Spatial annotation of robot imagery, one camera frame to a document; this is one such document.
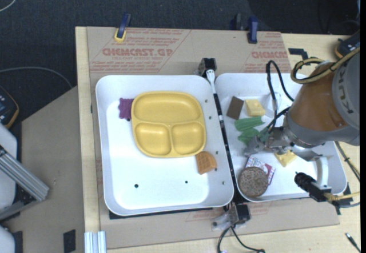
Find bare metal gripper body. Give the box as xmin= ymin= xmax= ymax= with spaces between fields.
xmin=264 ymin=128 xmax=293 ymax=154

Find yellow divided plate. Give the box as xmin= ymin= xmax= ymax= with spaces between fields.
xmin=130 ymin=91 xmax=207 ymax=159

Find brown cardboard board red print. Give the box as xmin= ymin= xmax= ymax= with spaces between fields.
xmin=85 ymin=26 xmax=341 ymax=250

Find white and red packet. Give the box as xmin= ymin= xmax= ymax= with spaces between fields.
xmin=245 ymin=155 xmax=276 ymax=183

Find purple grapes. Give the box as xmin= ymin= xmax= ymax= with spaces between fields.
xmin=118 ymin=97 xmax=135 ymax=120

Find orange waffle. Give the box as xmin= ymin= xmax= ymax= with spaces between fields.
xmin=195 ymin=151 xmax=217 ymax=176

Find white plastic tray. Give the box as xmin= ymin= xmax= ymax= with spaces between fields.
xmin=95 ymin=74 xmax=235 ymax=216
xmin=213 ymin=73 xmax=348 ymax=203

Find thin black and white rod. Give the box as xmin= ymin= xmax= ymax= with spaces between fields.
xmin=206 ymin=70 xmax=238 ymax=190

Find green lettuce leaf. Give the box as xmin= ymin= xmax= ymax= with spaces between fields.
xmin=234 ymin=115 xmax=265 ymax=146

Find black cylinder on white bracket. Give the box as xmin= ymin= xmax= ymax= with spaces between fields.
xmin=294 ymin=155 xmax=334 ymax=203

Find yellow cheese block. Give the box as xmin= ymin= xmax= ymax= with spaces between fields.
xmin=244 ymin=98 xmax=265 ymax=118

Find brown square biscuit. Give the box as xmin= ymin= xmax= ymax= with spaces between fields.
xmin=226 ymin=96 xmax=245 ymax=121

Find yellow cheese wedge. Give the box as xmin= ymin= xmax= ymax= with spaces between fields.
xmin=274 ymin=150 xmax=297 ymax=168

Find brown round bread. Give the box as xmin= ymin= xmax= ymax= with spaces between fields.
xmin=238 ymin=167 xmax=270 ymax=198

